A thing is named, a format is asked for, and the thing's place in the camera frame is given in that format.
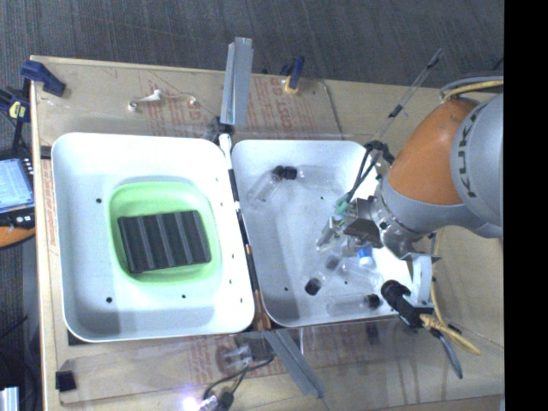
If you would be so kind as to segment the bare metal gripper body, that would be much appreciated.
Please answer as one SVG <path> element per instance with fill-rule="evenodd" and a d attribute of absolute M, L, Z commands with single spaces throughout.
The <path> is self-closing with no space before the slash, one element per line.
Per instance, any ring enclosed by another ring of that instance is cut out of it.
<path fill-rule="evenodd" d="M 399 259 L 415 253 L 414 244 L 424 238 L 401 222 L 381 196 L 343 196 L 337 200 L 337 215 L 343 218 L 345 235 L 369 241 L 375 248 L 386 247 Z"/>

